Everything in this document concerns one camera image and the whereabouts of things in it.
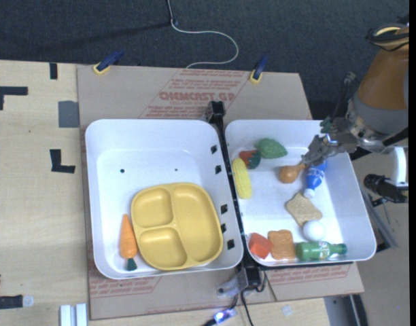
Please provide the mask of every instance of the blue toy bottle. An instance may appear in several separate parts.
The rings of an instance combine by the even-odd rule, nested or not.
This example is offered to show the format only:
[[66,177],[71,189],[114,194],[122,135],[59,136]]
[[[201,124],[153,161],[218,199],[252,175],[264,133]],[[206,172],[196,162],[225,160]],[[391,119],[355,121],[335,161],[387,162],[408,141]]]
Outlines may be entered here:
[[303,192],[303,196],[306,198],[312,198],[315,195],[315,188],[320,186],[324,178],[324,171],[328,166],[328,161],[324,160],[323,163],[318,165],[311,165],[308,168],[308,172],[306,175],[306,189]]

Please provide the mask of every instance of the toy carrot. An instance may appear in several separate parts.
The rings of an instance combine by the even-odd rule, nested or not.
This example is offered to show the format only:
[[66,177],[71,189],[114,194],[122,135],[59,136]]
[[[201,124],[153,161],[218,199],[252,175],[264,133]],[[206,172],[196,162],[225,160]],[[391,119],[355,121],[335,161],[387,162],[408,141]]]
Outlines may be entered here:
[[120,255],[128,260],[127,270],[136,270],[134,256],[137,254],[137,242],[135,241],[135,234],[129,217],[124,214],[122,218],[122,227],[120,228]]

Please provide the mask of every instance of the white cable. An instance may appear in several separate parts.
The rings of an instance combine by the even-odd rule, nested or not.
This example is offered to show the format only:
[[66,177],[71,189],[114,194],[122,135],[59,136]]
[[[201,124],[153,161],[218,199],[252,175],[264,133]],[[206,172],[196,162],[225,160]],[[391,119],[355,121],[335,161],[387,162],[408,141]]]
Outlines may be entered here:
[[200,64],[210,64],[210,65],[227,64],[229,62],[233,62],[237,58],[237,56],[239,54],[239,47],[238,47],[237,43],[235,42],[235,40],[231,36],[229,36],[225,33],[221,33],[219,31],[211,31],[211,30],[208,30],[208,31],[185,31],[185,30],[181,30],[173,24],[173,12],[172,12],[172,7],[171,7],[171,4],[170,4],[170,0],[167,0],[167,7],[169,8],[169,13],[170,13],[170,17],[171,17],[171,20],[170,20],[171,26],[176,31],[179,31],[180,33],[185,33],[185,34],[216,34],[216,35],[221,35],[221,36],[224,36],[224,37],[228,38],[229,40],[231,40],[231,42],[235,46],[235,50],[236,50],[235,55],[229,60],[225,60],[224,62],[194,62],[194,63],[188,65],[186,67],[186,69],[188,69],[188,68],[190,68],[194,65],[200,65]]

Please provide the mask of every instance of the white tray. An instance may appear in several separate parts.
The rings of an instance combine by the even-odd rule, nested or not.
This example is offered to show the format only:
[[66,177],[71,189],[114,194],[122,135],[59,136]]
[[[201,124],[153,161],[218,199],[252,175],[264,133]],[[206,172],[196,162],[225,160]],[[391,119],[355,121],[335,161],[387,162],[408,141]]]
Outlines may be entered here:
[[[198,120],[99,120],[86,130],[86,156],[93,255],[99,271],[112,279],[138,278],[235,267],[243,245],[218,134]],[[163,271],[137,254],[138,268],[125,270],[119,254],[122,216],[131,216],[131,200],[147,187],[189,182],[211,196],[223,233],[219,257],[203,266]]]
[[[288,151],[282,158],[261,159],[256,169],[249,170],[253,195],[239,198],[239,208],[247,241],[252,233],[265,237],[271,230],[290,230],[295,243],[308,241],[300,226],[285,209],[285,203],[304,189],[305,173],[291,184],[279,180],[279,169],[285,165],[300,163],[301,155],[313,137],[320,132],[319,121],[305,120],[237,120],[226,127],[226,141],[230,160],[242,150],[255,149],[260,139],[272,138]],[[328,158],[323,183],[315,190],[312,203],[322,212],[320,220],[326,228],[323,240],[345,243],[347,254],[339,255],[324,263],[362,261],[370,259],[376,251],[376,240],[368,213],[360,193],[351,160],[347,153]],[[261,259],[252,257],[263,266],[299,266],[321,264],[321,261],[278,261],[269,254]]]

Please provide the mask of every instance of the yellow corn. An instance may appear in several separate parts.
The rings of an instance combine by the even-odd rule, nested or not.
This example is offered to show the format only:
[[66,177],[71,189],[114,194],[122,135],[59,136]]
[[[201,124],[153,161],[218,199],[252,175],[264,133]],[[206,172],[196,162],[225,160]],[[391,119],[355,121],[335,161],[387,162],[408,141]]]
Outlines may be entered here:
[[234,176],[235,189],[240,198],[249,199],[252,196],[252,185],[246,164],[241,158],[232,161],[232,175]]

